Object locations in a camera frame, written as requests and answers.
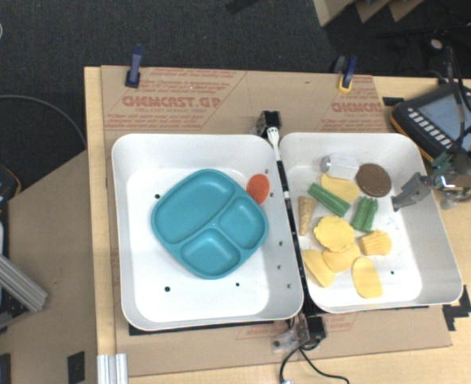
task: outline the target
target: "blue plate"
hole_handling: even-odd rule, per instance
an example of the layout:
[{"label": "blue plate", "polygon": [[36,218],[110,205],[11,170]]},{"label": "blue plate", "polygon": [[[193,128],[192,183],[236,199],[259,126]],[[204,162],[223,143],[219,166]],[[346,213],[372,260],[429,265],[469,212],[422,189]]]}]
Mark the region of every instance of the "blue plate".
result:
[{"label": "blue plate", "polygon": [[261,207],[232,178],[198,170],[155,205],[152,228],[161,244],[202,278],[233,272],[263,243],[269,225]]}]

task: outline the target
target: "white cylinder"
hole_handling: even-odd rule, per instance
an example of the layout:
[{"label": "white cylinder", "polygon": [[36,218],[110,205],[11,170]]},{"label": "white cylinder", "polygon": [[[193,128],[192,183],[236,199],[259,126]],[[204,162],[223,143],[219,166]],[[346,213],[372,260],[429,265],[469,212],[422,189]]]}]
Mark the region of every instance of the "white cylinder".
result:
[{"label": "white cylinder", "polygon": [[356,158],[344,154],[329,154],[321,160],[321,171],[331,178],[354,179],[360,164]]}]

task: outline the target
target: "blue clamp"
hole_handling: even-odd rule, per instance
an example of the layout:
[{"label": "blue clamp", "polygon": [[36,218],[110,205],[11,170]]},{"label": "blue clamp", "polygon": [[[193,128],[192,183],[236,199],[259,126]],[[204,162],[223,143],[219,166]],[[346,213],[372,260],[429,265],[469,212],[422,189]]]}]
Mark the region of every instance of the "blue clamp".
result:
[{"label": "blue clamp", "polygon": [[345,73],[340,77],[338,89],[344,94],[349,93],[351,88],[353,87],[353,76],[354,71],[356,71],[356,61],[357,57],[355,55],[351,55],[349,57],[349,60],[347,61]]},{"label": "blue clamp", "polygon": [[141,44],[136,44],[132,48],[132,56],[130,58],[130,70],[127,71],[125,80],[125,85],[131,88],[139,87],[139,78],[141,77],[139,67],[141,66],[142,53],[143,50]]}]

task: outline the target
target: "black floor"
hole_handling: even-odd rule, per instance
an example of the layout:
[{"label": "black floor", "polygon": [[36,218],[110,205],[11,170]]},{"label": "black floor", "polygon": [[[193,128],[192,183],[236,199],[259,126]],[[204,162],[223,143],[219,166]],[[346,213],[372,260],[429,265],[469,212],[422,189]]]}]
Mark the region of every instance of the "black floor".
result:
[{"label": "black floor", "polygon": [[[351,5],[324,28],[312,0],[260,0],[237,13],[234,1],[0,0],[0,95],[48,102],[85,134],[84,66],[128,65],[137,42],[143,66],[325,73],[355,54],[359,74],[445,75],[443,57],[424,44],[430,31],[471,78],[471,0],[426,0],[399,22],[385,8],[365,24]],[[83,149],[55,109],[0,99],[0,163],[23,187]]]}]

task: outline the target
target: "brown toy patty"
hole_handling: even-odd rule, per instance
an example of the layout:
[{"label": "brown toy patty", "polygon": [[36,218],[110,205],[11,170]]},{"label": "brown toy patty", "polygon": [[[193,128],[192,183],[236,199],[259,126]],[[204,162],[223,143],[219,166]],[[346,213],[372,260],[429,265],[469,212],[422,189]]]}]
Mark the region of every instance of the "brown toy patty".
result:
[{"label": "brown toy patty", "polygon": [[374,198],[386,196],[392,189],[392,180],[382,166],[366,163],[360,166],[356,182],[361,191]]}]

